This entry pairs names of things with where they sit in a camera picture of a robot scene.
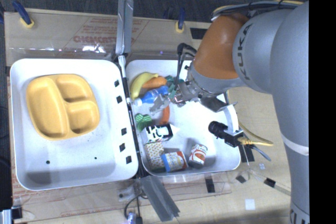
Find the blue bottle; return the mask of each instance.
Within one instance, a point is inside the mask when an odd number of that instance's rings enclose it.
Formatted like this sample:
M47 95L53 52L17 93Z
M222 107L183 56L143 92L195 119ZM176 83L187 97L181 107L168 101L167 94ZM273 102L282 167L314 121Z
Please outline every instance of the blue bottle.
M143 103L152 104L154 103L155 98L159 96L159 94L167 95L169 93L168 89L169 89L168 86L163 85L157 89L150 90L147 93L145 93L145 95L142 98L136 98L134 100L134 104L136 106L141 106Z

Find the orange toy carrot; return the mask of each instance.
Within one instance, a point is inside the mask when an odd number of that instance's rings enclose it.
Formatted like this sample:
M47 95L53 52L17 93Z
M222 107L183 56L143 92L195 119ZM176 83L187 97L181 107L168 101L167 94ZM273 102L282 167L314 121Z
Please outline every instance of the orange toy carrot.
M151 78L149 81L147 81L146 83L144 83L142 85L142 88L144 89L156 89L162 85L166 85L167 80L162 77L162 76L158 76L157 78Z
M169 117L170 117L170 108L168 105L164 108L164 110L162 110L162 117L159 124L167 124L169 121Z

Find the banana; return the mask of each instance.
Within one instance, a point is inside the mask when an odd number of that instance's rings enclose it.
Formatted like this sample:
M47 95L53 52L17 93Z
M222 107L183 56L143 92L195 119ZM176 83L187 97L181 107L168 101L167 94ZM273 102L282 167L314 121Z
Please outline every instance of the banana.
M131 98L134 100L137 98L140 94L141 87L144 85L147 81L149 81L152 78L157 78L159 76L158 73L149 73L149 72L144 72L138 75L132 82L131 84Z

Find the yellow plate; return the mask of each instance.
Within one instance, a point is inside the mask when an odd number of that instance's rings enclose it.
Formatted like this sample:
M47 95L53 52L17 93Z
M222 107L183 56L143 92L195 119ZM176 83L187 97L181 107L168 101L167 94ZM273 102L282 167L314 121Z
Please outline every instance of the yellow plate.
M76 74L55 74L32 80L26 91L33 125L42 137L62 140L93 131L99 109L89 83Z

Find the bottle cap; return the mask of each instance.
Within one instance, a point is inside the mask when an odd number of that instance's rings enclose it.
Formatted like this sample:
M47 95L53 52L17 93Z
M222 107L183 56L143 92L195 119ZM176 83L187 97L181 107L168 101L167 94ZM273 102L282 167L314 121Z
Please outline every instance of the bottle cap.
M134 104L136 106L141 106L142 105L142 100L140 98L136 98L136 99L134 99Z

